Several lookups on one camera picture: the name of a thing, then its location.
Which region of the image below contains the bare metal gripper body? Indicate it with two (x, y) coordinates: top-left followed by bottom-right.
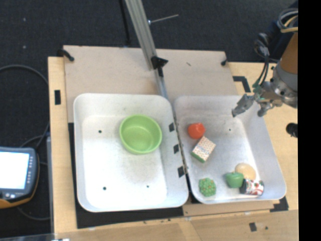
(252, 80), (298, 108)

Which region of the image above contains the white plastic tray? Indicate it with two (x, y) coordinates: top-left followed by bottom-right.
(172, 95), (287, 205)
(73, 92), (190, 213)

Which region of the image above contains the orange-red toy tomato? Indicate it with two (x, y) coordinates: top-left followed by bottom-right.
(187, 122), (207, 140)

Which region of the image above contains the white and green carton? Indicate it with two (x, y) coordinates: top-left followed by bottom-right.
(190, 136), (217, 164)

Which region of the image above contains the cream toy bread roll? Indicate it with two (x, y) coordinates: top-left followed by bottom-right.
(234, 162), (257, 181)

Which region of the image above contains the green toy apple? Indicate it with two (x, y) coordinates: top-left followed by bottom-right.
(224, 171), (245, 189)

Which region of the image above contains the red and white small can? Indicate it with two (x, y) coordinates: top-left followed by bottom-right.
(239, 178), (265, 196)

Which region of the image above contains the thin black and white rod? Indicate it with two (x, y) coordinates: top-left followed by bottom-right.
(155, 68), (189, 177)

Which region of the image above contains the green bowl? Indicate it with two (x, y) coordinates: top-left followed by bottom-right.
(118, 114), (163, 156)

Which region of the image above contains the pale brown cardboard board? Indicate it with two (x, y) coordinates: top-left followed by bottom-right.
(62, 45), (275, 217)

